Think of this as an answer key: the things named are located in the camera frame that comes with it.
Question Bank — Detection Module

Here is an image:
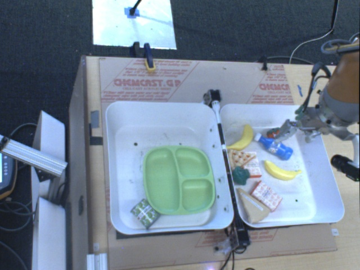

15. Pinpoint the red and green toy strawberry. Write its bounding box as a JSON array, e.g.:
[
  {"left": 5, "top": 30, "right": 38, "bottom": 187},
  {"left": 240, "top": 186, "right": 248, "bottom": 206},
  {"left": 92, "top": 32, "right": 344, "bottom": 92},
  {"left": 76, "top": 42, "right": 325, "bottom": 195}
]
[{"left": 266, "top": 127, "right": 282, "bottom": 140}]

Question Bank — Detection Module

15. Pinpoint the brown cardboard board red print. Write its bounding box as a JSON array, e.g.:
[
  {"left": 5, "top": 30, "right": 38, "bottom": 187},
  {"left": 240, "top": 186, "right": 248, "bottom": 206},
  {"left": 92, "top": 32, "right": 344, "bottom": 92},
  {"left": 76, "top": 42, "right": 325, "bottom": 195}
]
[{"left": 98, "top": 57, "right": 338, "bottom": 264}]

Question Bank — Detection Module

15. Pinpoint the green broccoli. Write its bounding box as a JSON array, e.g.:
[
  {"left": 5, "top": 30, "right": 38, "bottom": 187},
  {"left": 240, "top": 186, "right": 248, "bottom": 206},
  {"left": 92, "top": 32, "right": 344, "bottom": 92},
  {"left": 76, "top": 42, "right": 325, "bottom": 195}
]
[{"left": 231, "top": 166, "right": 251, "bottom": 186}]

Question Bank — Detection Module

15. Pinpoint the large red and white carton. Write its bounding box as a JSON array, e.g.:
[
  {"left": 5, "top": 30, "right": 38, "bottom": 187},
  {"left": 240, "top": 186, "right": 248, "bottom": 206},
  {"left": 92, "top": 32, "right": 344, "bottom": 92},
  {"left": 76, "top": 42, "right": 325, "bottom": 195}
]
[{"left": 250, "top": 180, "right": 284, "bottom": 213}]

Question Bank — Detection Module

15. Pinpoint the black cylinder on white bracket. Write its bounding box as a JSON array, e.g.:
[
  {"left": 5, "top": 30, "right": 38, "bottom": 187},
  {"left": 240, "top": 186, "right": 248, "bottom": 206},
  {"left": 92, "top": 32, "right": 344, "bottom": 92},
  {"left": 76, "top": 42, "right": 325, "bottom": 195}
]
[{"left": 330, "top": 128, "right": 360, "bottom": 182}]

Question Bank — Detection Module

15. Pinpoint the green divided plate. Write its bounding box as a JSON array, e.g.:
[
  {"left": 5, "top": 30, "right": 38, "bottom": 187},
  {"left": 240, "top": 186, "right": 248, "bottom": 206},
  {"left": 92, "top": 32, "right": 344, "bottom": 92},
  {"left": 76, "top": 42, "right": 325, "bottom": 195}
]
[{"left": 142, "top": 145, "right": 217, "bottom": 216}]

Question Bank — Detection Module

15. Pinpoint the yellow banana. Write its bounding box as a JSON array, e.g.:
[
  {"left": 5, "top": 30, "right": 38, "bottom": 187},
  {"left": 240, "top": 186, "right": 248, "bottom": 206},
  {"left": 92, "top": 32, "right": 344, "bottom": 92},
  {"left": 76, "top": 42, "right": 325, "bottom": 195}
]
[
  {"left": 264, "top": 159, "right": 303, "bottom": 182},
  {"left": 226, "top": 124, "right": 254, "bottom": 152}
]

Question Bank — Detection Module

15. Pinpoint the thin black and white rod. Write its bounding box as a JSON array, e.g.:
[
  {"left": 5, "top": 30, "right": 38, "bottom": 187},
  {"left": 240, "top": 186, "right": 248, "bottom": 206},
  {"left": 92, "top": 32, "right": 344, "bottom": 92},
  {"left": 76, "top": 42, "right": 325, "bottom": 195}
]
[{"left": 212, "top": 101, "right": 240, "bottom": 228}]

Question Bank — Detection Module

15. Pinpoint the green and white carton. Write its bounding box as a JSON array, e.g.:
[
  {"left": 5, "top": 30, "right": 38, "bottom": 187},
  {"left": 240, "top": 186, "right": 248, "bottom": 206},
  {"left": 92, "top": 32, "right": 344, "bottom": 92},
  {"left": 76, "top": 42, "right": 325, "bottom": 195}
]
[{"left": 130, "top": 198, "right": 161, "bottom": 230}]

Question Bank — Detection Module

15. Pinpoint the black block with thin wires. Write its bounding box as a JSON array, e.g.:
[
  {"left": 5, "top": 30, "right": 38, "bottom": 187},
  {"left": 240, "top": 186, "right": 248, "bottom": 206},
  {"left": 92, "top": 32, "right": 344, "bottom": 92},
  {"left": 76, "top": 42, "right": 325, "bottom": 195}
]
[
  {"left": 203, "top": 89, "right": 223, "bottom": 106},
  {"left": 224, "top": 226, "right": 251, "bottom": 249}
]

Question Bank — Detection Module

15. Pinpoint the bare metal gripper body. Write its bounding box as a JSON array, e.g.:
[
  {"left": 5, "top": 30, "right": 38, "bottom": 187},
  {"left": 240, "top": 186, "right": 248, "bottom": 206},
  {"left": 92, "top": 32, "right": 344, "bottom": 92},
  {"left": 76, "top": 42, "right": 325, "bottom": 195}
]
[{"left": 295, "top": 107, "right": 354, "bottom": 141}]

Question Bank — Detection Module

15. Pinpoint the white plastic tray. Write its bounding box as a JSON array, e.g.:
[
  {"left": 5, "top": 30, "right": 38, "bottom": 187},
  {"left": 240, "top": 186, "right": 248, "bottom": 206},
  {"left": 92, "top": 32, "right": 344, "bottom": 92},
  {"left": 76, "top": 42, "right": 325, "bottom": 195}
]
[
  {"left": 105, "top": 101, "right": 235, "bottom": 235},
  {"left": 219, "top": 103, "right": 346, "bottom": 229}
]

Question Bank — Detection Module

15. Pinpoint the small red and white carton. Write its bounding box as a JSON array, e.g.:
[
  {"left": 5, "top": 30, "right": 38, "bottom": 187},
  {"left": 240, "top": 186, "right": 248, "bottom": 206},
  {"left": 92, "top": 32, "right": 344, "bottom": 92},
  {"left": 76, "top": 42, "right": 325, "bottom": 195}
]
[{"left": 242, "top": 157, "right": 263, "bottom": 179}]

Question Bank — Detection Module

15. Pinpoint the tan bread wedge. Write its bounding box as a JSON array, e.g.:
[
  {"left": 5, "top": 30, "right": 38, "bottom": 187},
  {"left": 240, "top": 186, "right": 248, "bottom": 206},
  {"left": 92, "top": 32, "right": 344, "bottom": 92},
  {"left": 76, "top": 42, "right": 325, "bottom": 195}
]
[{"left": 236, "top": 187, "right": 272, "bottom": 224}]

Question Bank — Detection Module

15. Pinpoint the blue bottle white cap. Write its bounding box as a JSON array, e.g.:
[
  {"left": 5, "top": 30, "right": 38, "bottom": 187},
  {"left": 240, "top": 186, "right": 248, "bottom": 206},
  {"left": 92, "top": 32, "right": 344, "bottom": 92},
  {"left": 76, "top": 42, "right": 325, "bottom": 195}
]
[{"left": 254, "top": 133, "right": 294, "bottom": 161}]

